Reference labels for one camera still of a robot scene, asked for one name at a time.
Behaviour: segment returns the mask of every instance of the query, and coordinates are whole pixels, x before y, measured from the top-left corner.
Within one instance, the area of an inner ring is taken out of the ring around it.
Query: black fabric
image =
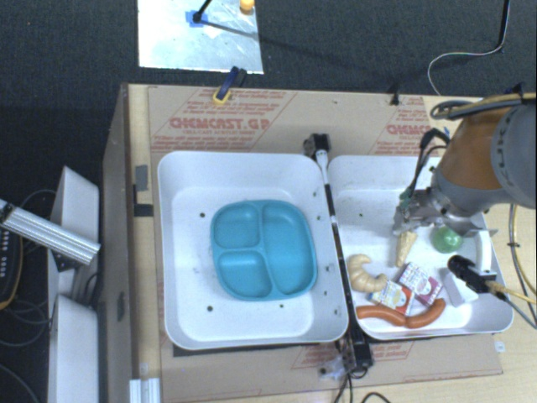
[[[504,51],[433,70],[446,95],[535,90],[537,0],[512,0]],[[256,0],[265,74],[245,86],[433,94],[429,62],[498,41],[503,0]],[[222,74],[138,67],[137,0],[0,0],[0,198],[55,189],[63,165],[99,182],[120,82],[216,86]],[[39,288],[39,261],[21,291]],[[0,334],[3,317],[0,314]],[[46,338],[0,362],[46,397]],[[0,373],[1,401],[29,401]]]

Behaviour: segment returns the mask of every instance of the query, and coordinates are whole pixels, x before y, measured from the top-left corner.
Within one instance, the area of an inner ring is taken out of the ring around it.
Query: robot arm
[[[481,230],[476,215],[492,205],[535,209],[535,94],[442,103],[431,116],[462,121],[426,190],[413,188],[425,165],[418,163],[395,213],[395,234],[445,224],[471,236]]]

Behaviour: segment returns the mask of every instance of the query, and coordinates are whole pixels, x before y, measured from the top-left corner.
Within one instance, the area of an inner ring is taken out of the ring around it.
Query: brown sausage
[[[420,315],[406,317],[401,312],[390,309],[387,306],[359,306],[356,308],[358,318],[380,318],[388,321],[390,324],[407,328],[422,328],[436,321],[442,312],[446,309],[444,299],[436,299],[432,306]]]
[[[387,306],[359,306],[356,308],[358,318],[380,318],[388,321],[390,324],[402,327],[406,321],[405,316],[401,312],[390,309]]]
[[[406,323],[404,325],[407,328],[422,328],[428,326],[438,319],[445,308],[446,301],[444,299],[436,299],[426,312],[406,318]]]

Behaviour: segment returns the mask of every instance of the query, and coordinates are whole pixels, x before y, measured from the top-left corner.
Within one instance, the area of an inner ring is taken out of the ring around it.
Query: orange ball
[[[244,12],[250,12],[253,9],[255,0],[241,0],[239,5]]]

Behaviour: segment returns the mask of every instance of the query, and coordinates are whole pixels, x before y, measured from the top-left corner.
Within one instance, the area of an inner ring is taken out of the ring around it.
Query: blue divided bowl
[[[241,300],[299,296],[317,279],[308,223],[285,201],[224,206],[211,222],[211,246],[220,284]]]

